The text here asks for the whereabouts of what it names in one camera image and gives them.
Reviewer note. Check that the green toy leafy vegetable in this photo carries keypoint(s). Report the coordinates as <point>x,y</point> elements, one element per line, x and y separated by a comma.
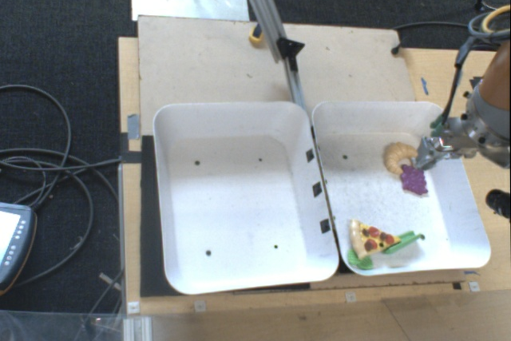
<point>404,241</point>

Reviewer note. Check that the tan toy croissant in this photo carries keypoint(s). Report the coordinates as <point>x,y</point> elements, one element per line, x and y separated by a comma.
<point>396,153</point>

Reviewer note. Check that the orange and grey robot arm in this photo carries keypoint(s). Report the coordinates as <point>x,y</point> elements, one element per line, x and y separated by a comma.
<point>501,76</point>

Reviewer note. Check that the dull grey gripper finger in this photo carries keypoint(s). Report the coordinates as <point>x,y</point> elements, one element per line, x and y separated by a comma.
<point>433,159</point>
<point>426,147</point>

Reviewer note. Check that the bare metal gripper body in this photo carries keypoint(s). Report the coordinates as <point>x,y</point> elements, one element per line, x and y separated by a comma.
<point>471,137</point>

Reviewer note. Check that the purple toy grapes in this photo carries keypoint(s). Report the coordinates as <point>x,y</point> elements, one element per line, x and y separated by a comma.
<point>413,180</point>

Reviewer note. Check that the white plastic tray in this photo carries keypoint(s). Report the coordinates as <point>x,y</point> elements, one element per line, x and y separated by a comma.
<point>231,203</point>
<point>379,207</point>

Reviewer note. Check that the thin black rod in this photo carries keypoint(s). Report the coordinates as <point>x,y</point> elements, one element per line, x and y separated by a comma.
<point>324,187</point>

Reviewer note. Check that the toy pizza slice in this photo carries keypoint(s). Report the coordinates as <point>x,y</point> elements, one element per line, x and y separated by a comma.
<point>369,239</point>

